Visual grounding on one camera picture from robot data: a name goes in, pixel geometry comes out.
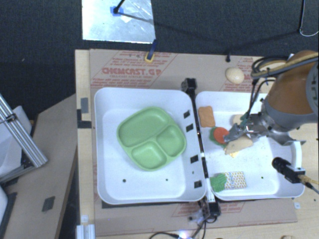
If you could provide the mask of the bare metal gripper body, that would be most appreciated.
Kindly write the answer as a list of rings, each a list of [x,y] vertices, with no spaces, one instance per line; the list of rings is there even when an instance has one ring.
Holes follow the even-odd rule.
[[[275,121],[267,113],[245,113],[241,117],[241,127],[252,141],[258,141],[263,136],[277,140],[273,132],[275,125]]]

